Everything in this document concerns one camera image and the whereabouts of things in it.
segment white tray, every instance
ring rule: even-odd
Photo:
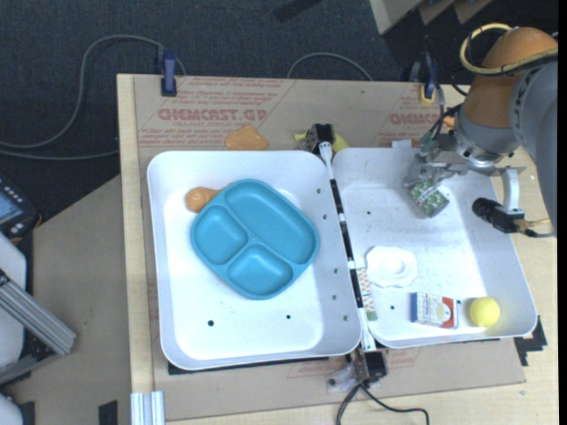
[[[524,336],[537,314],[509,235],[474,215],[478,197],[496,199],[481,174],[444,180],[449,205],[422,216],[402,187],[416,151],[342,150],[334,159],[357,267],[375,246],[412,252],[417,277],[406,287],[372,286],[378,319],[369,322],[385,346],[404,348]],[[159,293],[161,345],[186,370],[327,357],[350,352],[361,338],[346,252],[323,162],[304,151],[168,151],[148,167]],[[222,189],[242,179],[264,181],[290,199],[314,224],[321,246],[313,265],[292,286],[268,300],[251,300],[211,272],[192,250],[196,214],[185,194],[198,186]],[[411,322],[410,295],[451,297],[456,329]],[[501,318],[491,328],[472,326],[473,298],[492,296]]]
[[[441,183],[449,205],[424,217],[402,182],[417,150],[351,148],[334,158],[355,264],[366,266],[374,246],[413,253],[417,277],[406,287],[372,284],[378,320],[372,335],[391,348],[523,336],[532,332],[537,313],[514,244],[471,210],[479,197],[497,200],[489,177],[474,172]],[[436,328],[410,320],[410,295],[425,292],[456,299],[459,326]],[[501,317],[490,328],[473,326],[473,298],[492,296]]]
[[[156,253],[159,327],[167,359],[185,370],[350,352],[361,324],[338,217],[322,161],[304,151],[168,151],[148,167]],[[264,181],[315,225],[315,261],[287,290],[246,298],[198,258],[190,244],[196,214],[184,204],[198,186]]]

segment blue divided plate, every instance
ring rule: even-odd
[[[193,250],[228,285],[251,299],[288,288],[319,250],[313,223],[265,182],[223,189],[193,221]]]

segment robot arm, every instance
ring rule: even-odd
[[[470,42],[491,30],[504,34],[481,66],[472,65],[467,59]],[[476,77],[463,103],[454,109],[454,131],[439,135],[438,129],[435,136],[422,140],[422,152],[406,177],[406,186],[425,180],[435,184],[468,170],[500,174],[508,202],[501,211],[508,215],[510,227],[505,229],[487,220],[503,231],[514,231],[517,178],[496,164],[523,146],[537,167],[541,193],[557,236],[557,45],[555,38],[530,27],[490,24],[474,31],[462,44],[461,61]],[[485,205],[475,212],[486,212]]]

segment green object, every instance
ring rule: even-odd
[[[449,200],[431,181],[418,182],[409,190],[409,196],[429,217],[436,216],[449,204]]]

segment black cable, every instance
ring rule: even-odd
[[[341,421],[341,418],[343,417],[343,414],[345,413],[346,407],[351,403],[351,401],[353,400],[354,396],[357,394],[359,389],[364,390],[364,392],[370,397],[370,399],[372,399],[374,402],[378,403],[384,409],[387,409],[388,411],[392,411],[393,413],[423,413],[425,415],[425,424],[430,425],[429,413],[425,409],[423,409],[421,407],[412,407],[412,408],[409,408],[409,409],[399,409],[399,408],[396,408],[396,407],[388,406],[383,401],[374,397],[374,395],[372,395],[370,393],[368,387],[366,387],[364,385],[364,382],[361,382],[360,384],[356,384],[351,389],[351,391],[348,392],[348,395],[346,395],[345,399],[340,404],[340,407],[338,408],[338,412],[337,412],[337,419],[335,420],[336,425],[341,425],[340,421]]]
[[[524,231],[524,235],[528,236],[528,237],[551,237],[554,236],[553,233],[536,233],[535,231],[531,230],[531,229],[526,229]]]
[[[427,48],[427,43],[429,43],[431,45],[431,47],[434,49],[436,54],[439,54],[439,48],[437,47],[437,44],[431,39],[430,36],[426,35],[425,36],[425,51],[429,51],[431,57],[435,60],[437,60],[437,58],[439,57],[439,55],[434,55],[430,50],[428,50]],[[447,67],[447,64],[443,65],[443,68],[446,69],[449,72],[449,78],[451,80],[451,86],[462,96],[467,96],[467,92],[463,89],[461,89],[455,82],[454,82],[454,74],[451,68]]]
[[[387,409],[388,411],[392,411],[394,413],[423,413],[423,414],[425,414],[425,423],[426,423],[426,425],[429,425],[429,414],[422,407],[412,407],[412,408],[409,408],[409,409],[399,409],[399,408],[391,407],[391,406],[385,405],[378,398],[374,397],[374,395],[372,395],[370,393],[370,391],[368,390],[368,388],[366,386],[361,385],[361,388],[362,388],[362,390],[364,390],[366,392],[366,395],[368,395],[370,398],[372,398],[372,400],[376,401],[381,407]]]
[[[520,65],[518,67],[514,67],[514,68],[510,68],[510,69],[506,69],[506,66],[508,65],[502,65],[501,66],[501,73],[500,74],[487,74],[491,77],[497,77],[497,76],[501,76],[501,75],[515,75],[516,73],[521,73],[523,71],[527,71],[528,69],[532,69],[536,66],[541,66],[541,65],[545,65],[547,63],[551,63],[552,61],[557,61],[559,59],[559,55],[558,54],[554,54],[554,55],[548,55],[544,58],[538,58],[535,59],[533,61],[530,61],[528,63],[524,63],[523,65]]]
[[[165,49],[165,46],[161,43],[161,42],[157,42],[157,41],[153,41],[150,38],[146,38],[143,36],[138,36],[138,35],[108,35],[105,36],[103,38],[100,38],[96,41],[94,41],[88,48],[87,50],[85,50],[85,53],[82,56],[82,62],[81,62],[81,70],[80,70],[80,74],[79,74],[79,92],[77,94],[77,102],[75,104],[74,107],[74,111],[73,111],[73,115],[71,116],[71,118],[69,119],[69,121],[63,126],[63,128],[61,128],[55,135],[41,141],[41,142],[37,142],[37,143],[28,143],[28,144],[20,144],[20,143],[9,143],[9,142],[2,142],[0,141],[0,146],[4,147],[4,148],[9,148],[12,150],[32,150],[35,148],[41,148],[43,146],[46,146],[48,144],[54,143],[56,142],[59,138],[61,138],[68,130],[69,128],[75,123],[78,115],[79,115],[79,110],[81,109],[82,106],[82,99],[84,96],[84,87],[85,87],[85,70],[86,70],[86,64],[87,64],[87,58],[89,57],[89,54],[100,44],[100,43],[104,43],[106,41],[140,41],[143,43],[149,43],[153,46],[156,46],[160,51]],[[185,70],[185,66],[183,65],[183,63],[176,58],[175,62],[177,63],[177,65],[179,65],[179,67],[181,68],[183,75],[187,75],[187,72]],[[5,155],[13,155],[14,153],[10,153],[8,151],[0,151],[2,154]]]
[[[474,34],[474,30],[469,32],[469,35],[467,36],[467,38],[469,39],[469,42],[467,43],[467,57],[468,60],[470,61],[470,63],[474,66],[481,66],[482,62],[485,60],[486,58],[486,54],[490,51],[490,49],[493,47],[494,43],[496,41],[498,41],[498,35],[493,31],[493,30],[488,30],[485,32],[482,32],[481,34],[479,34],[477,37],[473,37]],[[481,38],[485,39],[485,45],[482,47],[478,47],[479,42]],[[473,55],[473,51],[472,51],[472,41],[475,40],[476,41],[476,53],[479,55],[478,58],[474,58]]]
[[[118,154],[118,150],[114,151],[107,151],[107,152],[99,152],[94,154],[85,154],[83,156],[42,156],[41,154],[26,154],[23,152],[13,152],[13,151],[5,151],[0,150],[0,155],[2,156],[10,156],[13,158],[24,158],[24,159],[32,159],[32,160],[50,160],[50,161],[74,161],[74,160],[92,160],[92,159],[99,159],[99,158],[108,158]]]
[[[431,127],[428,131],[428,132],[431,132],[431,139],[432,140],[435,140],[439,136],[439,134],[441,132],[441,128],[443,127],[443,120],[445,119],[445,117],[455,116],[459,112],[461,105],[458,104],[455,107],[449,107],[444,112],[443,112],[443,106],[440,106],[440,107],[441,107],[441,114],[439,115],[439,118],[431,125]]]
[[[336,425],[340,425],[340,420],[343,417],[343,414],[345,413],[346,407],[350,404],[350,402],[353,400],[354,396],[356,395],[356,392],[358,392],[358,389],[361,387],[360,384],[355,385],[350,392],[348,392],[348,395],[345,397],[345,399],[343,400],[343,402],[340,404],[340,406],[338,407],[338,412],[337,412],[337,419],[335,420],[335,424]]]
[[[293,63],[293,65],[291,65],[290,69],[288,70],[287,79],[291,78],[291,73],[293,73],[293,70],[295,69],[295,67],[299,63],[307,60],[308,58],[314,58],[314,57],[331,57],[331,58],[337,58],[339,60],[345,61],[349,65],[354,66],[356,69],[358,69],[359,72],[361,72],[369,81],[374,81],[374,79],[372,79],[370,74],[362,66],[360,66],[358,63],[352,61],[350,58],[343,57],[342,55],[338,55],[338,54],[332,53],[332,52],[314,52],[314,53],[309,53],[309,54],[304,55],[303,57],[299,58],[298,60],[296,60]]]

